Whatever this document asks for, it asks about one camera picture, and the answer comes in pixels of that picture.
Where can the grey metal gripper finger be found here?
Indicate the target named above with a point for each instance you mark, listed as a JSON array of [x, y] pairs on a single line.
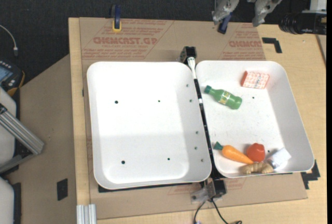
[[226, 5], [263, 9]]

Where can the orange and white carton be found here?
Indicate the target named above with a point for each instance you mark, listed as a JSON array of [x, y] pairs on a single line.
[[255, 80]]

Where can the brown cardboard board red print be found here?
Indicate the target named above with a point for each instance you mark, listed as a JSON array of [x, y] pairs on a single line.
[[160, 36]]

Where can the green bottle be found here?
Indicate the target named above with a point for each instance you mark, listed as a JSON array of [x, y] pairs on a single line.
[[225, 98]]

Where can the thin black and white rod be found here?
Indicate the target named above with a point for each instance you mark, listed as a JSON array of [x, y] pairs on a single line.
[[203, 114]]

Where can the white plastic tray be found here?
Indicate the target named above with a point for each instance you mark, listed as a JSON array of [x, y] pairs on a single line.
[[249, 124], [145, 127]]

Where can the red tomato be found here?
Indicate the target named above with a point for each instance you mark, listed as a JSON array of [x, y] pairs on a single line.
[[255, 152]]

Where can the orange carrot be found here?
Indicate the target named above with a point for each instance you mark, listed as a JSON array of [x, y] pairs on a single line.
[[234, 154]]

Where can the white packet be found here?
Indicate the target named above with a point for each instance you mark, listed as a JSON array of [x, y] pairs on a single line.
[[280, 156]]

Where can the tan croissant bread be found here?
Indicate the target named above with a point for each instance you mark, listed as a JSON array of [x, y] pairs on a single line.
[[256, 168]]

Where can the black cylinder on white bracket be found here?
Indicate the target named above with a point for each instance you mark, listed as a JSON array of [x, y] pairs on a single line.
[[301, 22]]

